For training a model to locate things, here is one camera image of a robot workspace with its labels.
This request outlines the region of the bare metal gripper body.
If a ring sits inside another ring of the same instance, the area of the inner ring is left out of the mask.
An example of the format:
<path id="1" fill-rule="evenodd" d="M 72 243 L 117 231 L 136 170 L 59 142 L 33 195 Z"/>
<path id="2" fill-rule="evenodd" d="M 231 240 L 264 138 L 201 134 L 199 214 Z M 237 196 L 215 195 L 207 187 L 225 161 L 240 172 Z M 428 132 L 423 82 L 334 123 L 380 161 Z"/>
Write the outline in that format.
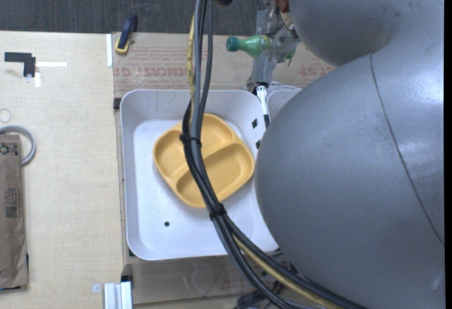
<path id="1" fill-rule="evenodd" d="M 271 61 L 291 61 L 300 40 L 290 16 L 289 0 L 270 0 L 268 34 L 272 43 Z"/>

